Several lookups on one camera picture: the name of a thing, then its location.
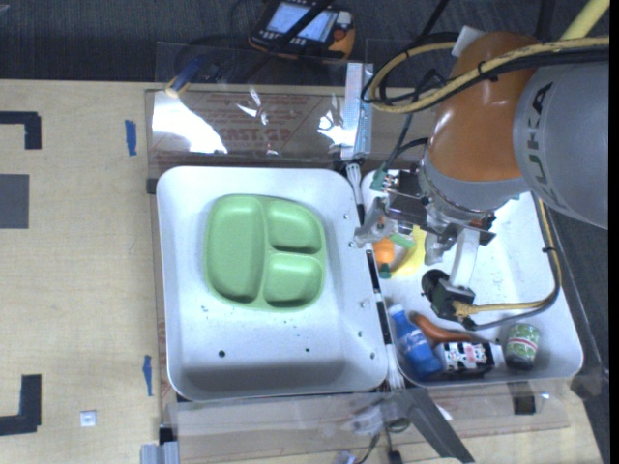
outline green divided plate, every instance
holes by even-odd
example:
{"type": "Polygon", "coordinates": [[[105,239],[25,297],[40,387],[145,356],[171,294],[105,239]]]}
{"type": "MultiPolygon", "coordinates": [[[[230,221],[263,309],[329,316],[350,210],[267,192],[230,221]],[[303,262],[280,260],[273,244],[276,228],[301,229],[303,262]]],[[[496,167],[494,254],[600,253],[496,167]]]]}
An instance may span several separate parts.
{"type": "Polygon", "coordinates": [[[215,295],[256,309],[310,305],[325,279],[325,232],[299,203],[232,194],[211,210],[204,274],[215,295]]]}

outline wooden tabletop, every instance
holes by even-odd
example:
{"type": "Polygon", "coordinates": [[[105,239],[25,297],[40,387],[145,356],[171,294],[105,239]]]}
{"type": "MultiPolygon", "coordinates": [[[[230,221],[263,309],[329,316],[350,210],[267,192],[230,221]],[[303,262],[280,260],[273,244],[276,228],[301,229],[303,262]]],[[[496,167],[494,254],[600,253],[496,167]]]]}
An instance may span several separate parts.
{"type": "MultiPolygon", "coordinates": [[[[145,91],[159,87],[0,81],[0,111],[38,112],[43,125],[42,149],[30,150],[23,125],[0,125],[0,174],[29,176],[27,228],[0,228],[0,416],[18,413],[22,375],[40,374],[43,387],[41,425],[35,433],[0,436],[2,464],[137,463],[140,446],[158,440],[145,91]],[[128,147],[132,126],[134,154],[128,147]],[[82,426],[84,411],[96,411],[96,425],[82,426]]],[[[567,426],[464,434],[463,442],[478,462],[601,462],[581,401],[570,391],[560,399],[567,426]]],[[[401,450],[405,462],[437,462],[427,443],[401,450]]],[[[385,459],[379,449],[367,463],[385,459]]]]}

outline black floor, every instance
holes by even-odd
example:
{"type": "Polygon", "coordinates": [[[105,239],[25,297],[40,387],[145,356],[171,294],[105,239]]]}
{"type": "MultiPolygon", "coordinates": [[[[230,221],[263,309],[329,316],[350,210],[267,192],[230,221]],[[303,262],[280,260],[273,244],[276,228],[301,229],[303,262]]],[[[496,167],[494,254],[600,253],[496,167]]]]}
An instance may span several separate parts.
{"type": "MultiPolygon", "coordinates": [[[[453,0],[434,30],[458,31],[466,24],[533,34],[541,1],[453,0]]],[[[368,40],[412,39],[438,2],[338,0],[356,18],[351,58],[365,58],[368,40]]],[[[547,37],[559,38],[586,2],[556,0],[547,37]]],[[[0,78],[112,81],[155,80],[158,43],[201,40],[247,47],[246,35],[262,6],[260,0],[0,0],[2,4],[10,7],[0,14],[0,78]]],[[[590,34],[607,33],[605,15],[590,34]]],[[[604,462],[609,462],[608,233],[562,216],[555,216],[554,225],[569,270],[566,294],[587,355],[575,390],[586,400],[604,462]]]]}

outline yellow banana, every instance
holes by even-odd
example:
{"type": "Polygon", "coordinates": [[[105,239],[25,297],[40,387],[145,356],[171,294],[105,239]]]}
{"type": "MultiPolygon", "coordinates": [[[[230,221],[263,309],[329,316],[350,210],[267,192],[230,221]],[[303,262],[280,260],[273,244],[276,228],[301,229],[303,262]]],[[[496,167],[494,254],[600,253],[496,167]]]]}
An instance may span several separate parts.
{"type": "Polygon", "coordinates": [[[418,226],[413,228],[415,245],[406,251],[402,260],[392,269],[391,276],[411,276],[424,264],[426,255],[426,232],[418,226]]]}

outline soda can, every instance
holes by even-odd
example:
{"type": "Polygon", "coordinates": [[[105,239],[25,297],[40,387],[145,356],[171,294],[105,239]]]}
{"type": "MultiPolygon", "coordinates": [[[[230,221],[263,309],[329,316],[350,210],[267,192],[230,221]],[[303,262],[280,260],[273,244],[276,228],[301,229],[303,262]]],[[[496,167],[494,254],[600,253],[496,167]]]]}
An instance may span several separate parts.
{"type": "Polygon", "coordinates": [[[510,328],[505,347],[505,363],[512,369],[530,370],[535,363],[540,331],[533,325],[516,323],[510,328]]]}

